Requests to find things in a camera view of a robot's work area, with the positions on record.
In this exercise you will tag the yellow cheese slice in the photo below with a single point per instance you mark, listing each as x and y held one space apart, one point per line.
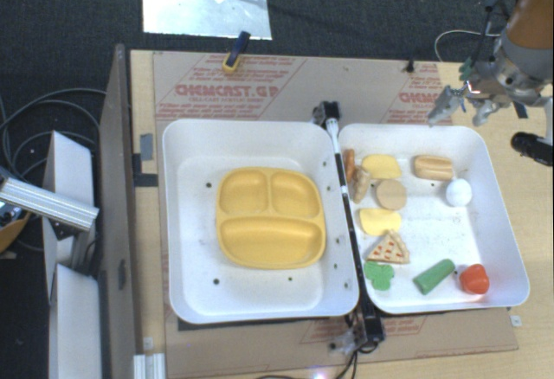
380 221
381 166

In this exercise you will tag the white egg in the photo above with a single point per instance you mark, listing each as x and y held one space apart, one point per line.
459 192

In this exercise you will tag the tan waffle biscuit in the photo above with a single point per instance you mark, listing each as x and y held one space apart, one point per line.
360 187

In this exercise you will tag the green cucumber piece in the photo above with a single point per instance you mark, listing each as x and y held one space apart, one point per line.
434 276

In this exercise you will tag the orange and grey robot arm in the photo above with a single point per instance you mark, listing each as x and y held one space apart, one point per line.
526 18

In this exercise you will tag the brown cardboard board red print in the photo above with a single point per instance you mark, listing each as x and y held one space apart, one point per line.
268 91

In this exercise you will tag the black cylinder on white bracket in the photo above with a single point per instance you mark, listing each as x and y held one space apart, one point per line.
530 145

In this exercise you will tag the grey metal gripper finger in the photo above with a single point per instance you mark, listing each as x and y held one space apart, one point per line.
484 111
446 104

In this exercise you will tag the orange sausage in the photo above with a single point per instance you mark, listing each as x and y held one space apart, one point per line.
349 161

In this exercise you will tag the thin black and white rod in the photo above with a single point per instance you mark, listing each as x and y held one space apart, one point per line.
346 200

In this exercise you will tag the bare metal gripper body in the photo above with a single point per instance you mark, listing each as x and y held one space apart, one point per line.
504 87

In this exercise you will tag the green broccoli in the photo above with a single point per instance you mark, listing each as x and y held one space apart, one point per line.
379 275

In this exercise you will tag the pizza slice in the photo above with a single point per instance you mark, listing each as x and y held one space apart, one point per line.
389 249

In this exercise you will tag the tan bread roll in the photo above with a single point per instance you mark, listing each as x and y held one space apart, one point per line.
433 168

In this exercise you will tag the tan round biscuit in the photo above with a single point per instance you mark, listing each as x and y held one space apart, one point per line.
391 194

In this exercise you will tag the yellow divided plate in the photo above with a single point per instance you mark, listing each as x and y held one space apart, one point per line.
268 234

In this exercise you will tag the white plastic tray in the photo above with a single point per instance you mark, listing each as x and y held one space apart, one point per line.
441 230
195 217

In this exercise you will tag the red pepper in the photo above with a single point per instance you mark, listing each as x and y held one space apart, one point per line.
474 279

